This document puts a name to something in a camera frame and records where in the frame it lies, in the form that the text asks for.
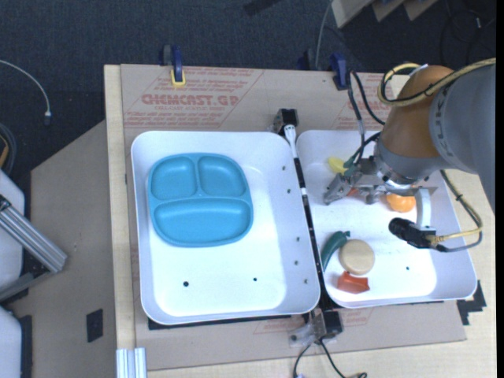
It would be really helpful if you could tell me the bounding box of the orange toy fruit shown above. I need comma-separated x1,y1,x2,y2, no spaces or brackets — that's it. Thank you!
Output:
385,193,417,214

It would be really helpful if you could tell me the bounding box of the thin black and white rod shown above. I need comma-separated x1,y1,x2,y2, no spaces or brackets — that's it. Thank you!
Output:
283,124,323,311

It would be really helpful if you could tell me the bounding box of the red-orange toy piece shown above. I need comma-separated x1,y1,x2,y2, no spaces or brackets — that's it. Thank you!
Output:
336,270,371,294

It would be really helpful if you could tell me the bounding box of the white plastic tray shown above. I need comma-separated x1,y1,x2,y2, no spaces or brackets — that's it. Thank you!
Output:
295,129,479,309
130,130,321,325

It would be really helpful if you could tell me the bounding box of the blue divided plate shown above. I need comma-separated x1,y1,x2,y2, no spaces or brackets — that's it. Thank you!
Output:
147,153,254,249

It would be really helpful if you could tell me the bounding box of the green chili pepper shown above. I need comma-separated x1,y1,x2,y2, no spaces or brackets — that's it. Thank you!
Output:
320,230,352,272

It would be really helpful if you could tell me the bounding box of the beige round biscuit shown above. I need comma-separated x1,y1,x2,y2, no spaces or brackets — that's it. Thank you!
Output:
338,239,376,276

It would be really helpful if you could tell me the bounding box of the black block with thin wires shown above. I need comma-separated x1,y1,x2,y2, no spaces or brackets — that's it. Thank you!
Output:
288,309,344,348
274,108,298,134

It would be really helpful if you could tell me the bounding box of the yellow banana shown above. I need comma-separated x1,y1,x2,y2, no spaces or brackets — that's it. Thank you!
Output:
327,156,350,173

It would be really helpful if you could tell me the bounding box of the black cylinder on white bracket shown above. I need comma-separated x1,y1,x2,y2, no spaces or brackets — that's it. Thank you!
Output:
388,188,438,250

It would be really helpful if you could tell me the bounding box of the brown cardboard board red print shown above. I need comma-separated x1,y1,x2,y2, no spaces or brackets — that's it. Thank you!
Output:
120,63,469,372

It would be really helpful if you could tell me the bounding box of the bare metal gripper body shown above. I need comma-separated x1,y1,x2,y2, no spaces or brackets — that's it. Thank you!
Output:
345,157,421,197

